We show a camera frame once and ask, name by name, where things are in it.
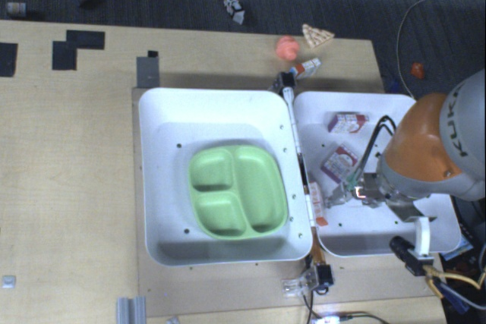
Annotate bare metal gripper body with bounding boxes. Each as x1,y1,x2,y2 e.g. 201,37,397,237
358,172,437,223

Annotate orange and white packet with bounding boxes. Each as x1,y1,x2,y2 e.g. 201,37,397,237
307,181,329,228

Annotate white plastic tray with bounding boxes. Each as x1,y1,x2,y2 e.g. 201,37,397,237
294,90,462,258
137,87,314,268

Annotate thin black and white rod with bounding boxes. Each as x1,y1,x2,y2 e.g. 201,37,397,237
281,86,317,228

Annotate green divided plate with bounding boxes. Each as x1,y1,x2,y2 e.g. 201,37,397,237
188,144,289,241

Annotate red and white carton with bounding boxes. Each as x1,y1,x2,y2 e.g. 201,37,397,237
291,57,322,80

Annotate pink toy shrimp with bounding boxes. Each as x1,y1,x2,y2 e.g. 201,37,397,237
275,34,299,61

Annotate toy pizza slice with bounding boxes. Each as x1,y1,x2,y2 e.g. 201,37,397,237
301,23,336,49

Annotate black and white carton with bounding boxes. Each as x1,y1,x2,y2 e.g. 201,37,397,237
222,0,246,26

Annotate small pale can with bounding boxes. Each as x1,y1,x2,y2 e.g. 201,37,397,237
5,2,27,17

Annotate black cylinder on white bracket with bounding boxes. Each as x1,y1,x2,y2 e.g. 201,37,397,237
389,215,437,276

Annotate black block with thin wires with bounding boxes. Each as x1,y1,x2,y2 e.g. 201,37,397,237
314,263,336,288
278,71,297,89

